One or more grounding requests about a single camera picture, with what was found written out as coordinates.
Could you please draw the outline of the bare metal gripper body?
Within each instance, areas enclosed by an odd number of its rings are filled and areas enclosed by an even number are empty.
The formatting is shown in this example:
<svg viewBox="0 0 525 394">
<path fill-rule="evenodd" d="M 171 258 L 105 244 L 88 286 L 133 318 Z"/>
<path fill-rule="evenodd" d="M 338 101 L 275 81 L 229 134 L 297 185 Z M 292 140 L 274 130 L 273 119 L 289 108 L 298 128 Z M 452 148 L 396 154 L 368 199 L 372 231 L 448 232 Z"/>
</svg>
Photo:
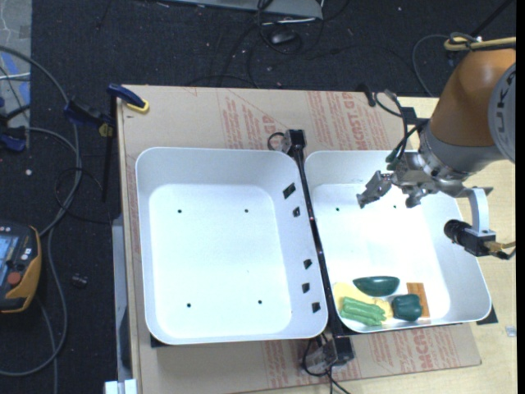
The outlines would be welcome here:
<svg viewBox="0 0 525 394">
<path fill-rule="evenodd" d="M 462 197 L 468 175 L 446 166 L 434 155 L 425 158 L 419 152 L 405 152 L 395 167 L 391 182 L 413 198 L 442 192 Z"/>
</svg>

